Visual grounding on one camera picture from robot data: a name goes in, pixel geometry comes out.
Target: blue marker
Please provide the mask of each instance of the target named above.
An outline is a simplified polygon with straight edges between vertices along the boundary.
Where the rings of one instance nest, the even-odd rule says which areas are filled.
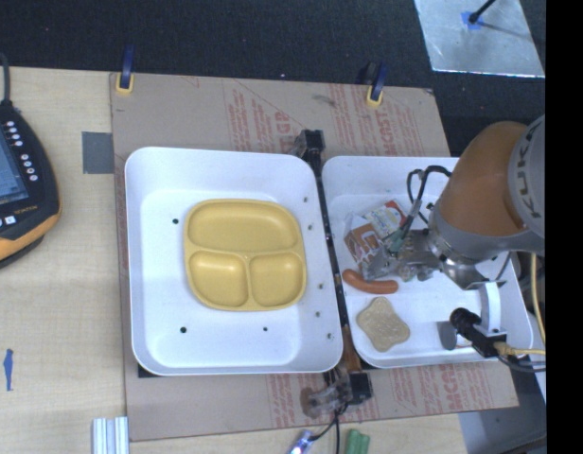
[[[4,369],[6,370],[6,385],[8,392],[13,390],[11,388],[11,371],[14,368],[14,359],[12,357],[13,355],[14,351],[8,348],[6,351],[6,358],[4,359]]]

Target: white tray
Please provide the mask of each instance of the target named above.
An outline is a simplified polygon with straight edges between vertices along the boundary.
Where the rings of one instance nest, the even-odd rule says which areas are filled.
[[[409,212],[411,204],[407,195],[407,174],[417,168],[441,165],[453,170],[457,158],[414,158],[414,157],[363,157],[338,156],[329,159],[323,169],[323,186],[326,192],[327,212],[334,238],[334,248],[340,272],[356,269],[355,262],[344,243],[345,220],[351,214],[363,214],[382,206],[390,199],[396,200]],[[414,180],[414,196],[419,188]],[[423,205],[435,202],[443,191],[447,177],[440,173],[429,175],[425,188]],[[422,207],[428,217],[428,210]],[[413,228],[424,228],[417,218]],[[479,266],[485,277],[496,277],[501,270],[505,254],[495,261]],[[344,282],[345,302],[348,310],[350,331],[359,355],[370,365],[378,368],[394,368],[411,365],[429,365],[484,360],[471,347],[445,350],[439,340],[437,324],[449,320],[457,307],[481,314],[481,300],[477,291],[464,291],[457,287],[443,273],[435,273],[432,279],[419,282],[414,279],[403,283],[398,277],[399,289],[387,297],[397,314],[409,325],[410,338],[393,346],[386,352],[374,348],[370,339],[357,325],[357,315],[377,296],[351,287]],[[501,325],[507,330],[507,341],[513,346],[530,348],[533,345],[533,331],[516,274],[511,265],[502,277],[506,281],[500,287],[502,318]]]
[[[323,372],[343,343],[319,197],[310,167],[267,153],[142,148],[125,166],[132,348],[157,375]],[[293,306],[222,311],[189,288],[183,230],[209,199],[273,201],[300,225],[307,287]]]

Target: blue mark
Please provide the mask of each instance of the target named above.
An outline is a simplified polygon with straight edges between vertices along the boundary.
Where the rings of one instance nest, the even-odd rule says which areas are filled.
[[[8,392],[11,392],[13,389],[11,388],[11,371],[14,368],[14,359],[12,356],[14,355],[13,350],[6,351],[6,358],[4,359],[4,369],[6,370],[6,385],[8,388]]]
[[[485,22],[483,22],[483,19],[481,17],[479,17],[474,24],[471,24],[470,21],[468,20],[468,17],[470,15],[472,15],[471,11],[462,12],[462,22],[464,22],[464,24],[468,26],[470,30],[479,30]]]

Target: gray square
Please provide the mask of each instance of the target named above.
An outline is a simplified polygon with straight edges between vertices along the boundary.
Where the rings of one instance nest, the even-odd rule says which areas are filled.
[[[488,0],[414,1],[434,71],[544,77],[519,0],[496,0],[475,25]]]

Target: brown cylinder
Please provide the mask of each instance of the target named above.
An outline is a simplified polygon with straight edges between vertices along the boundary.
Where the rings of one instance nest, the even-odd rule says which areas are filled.
[[[511,236],[524,229],[508,189],[508,164],[525,128],[501,121],[470,142],[439,199],[441,216],[450,225],[481,236]]]

